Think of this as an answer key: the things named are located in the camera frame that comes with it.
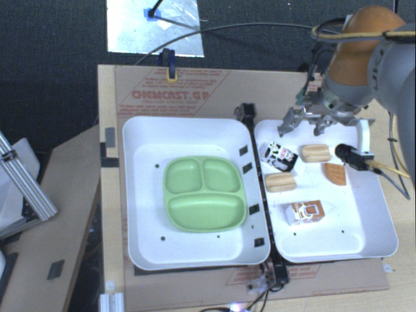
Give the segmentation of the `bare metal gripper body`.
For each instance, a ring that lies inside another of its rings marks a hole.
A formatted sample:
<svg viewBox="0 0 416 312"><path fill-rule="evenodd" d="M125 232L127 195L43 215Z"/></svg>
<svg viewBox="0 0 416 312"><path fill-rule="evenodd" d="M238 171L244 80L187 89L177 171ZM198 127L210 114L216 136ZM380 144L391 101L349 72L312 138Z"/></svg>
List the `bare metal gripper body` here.
<svg viewBox="0 0 416 312"><path fill-rule="evenodd" d="M354 125L361 111L361 106L350 105L330 91L308 92L302 107L304 118L315 125Z"/></svg>

